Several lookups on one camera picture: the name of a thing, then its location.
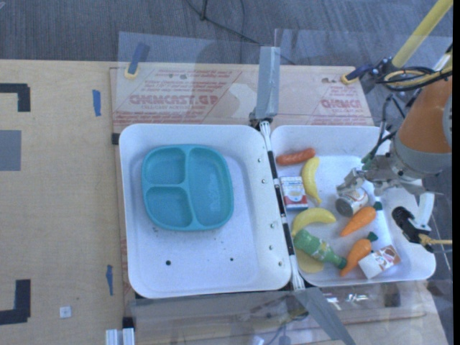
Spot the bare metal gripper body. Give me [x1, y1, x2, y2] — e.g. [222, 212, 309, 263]
[362, 152, 425, 196]

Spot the small silver can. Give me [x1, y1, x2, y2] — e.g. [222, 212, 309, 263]
[334, 186, 370, 219]

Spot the white plastic tray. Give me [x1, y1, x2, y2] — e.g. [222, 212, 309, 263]
[270, 124, 437, 288]
[118, 123, 293, 299]

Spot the yellow banana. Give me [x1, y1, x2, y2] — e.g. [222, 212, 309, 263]
[290, 207, 337, 238]
[300, 156, 323, 206]

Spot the orange carrot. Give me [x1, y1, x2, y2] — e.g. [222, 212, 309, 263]
[339, 201, 384, 238]
[339, 231, 380, 277]

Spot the red and white carton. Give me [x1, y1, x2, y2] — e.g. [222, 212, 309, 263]
[279, 175, 310, 212]

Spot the orange sausage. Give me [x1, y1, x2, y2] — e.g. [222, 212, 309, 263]
[275, 147, 317, 167]

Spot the green bottle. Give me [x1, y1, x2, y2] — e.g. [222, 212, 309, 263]
[293, 229, 348, 270]

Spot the white and brown carton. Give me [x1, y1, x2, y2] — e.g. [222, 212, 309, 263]
[357, 244, 403, 280]

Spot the yellow flat disc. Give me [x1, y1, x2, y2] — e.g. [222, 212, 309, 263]
[295, 249, 325, 275]

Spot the blue divided plate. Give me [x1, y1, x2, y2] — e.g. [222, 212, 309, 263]
[141, 144, 235, 232]

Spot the brown cardboard board red print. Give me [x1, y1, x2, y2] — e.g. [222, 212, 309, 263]
[109, 63, 428, 337]

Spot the black cylinder on white bracket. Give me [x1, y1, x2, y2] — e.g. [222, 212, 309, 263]
[391, 191, 436, 246]

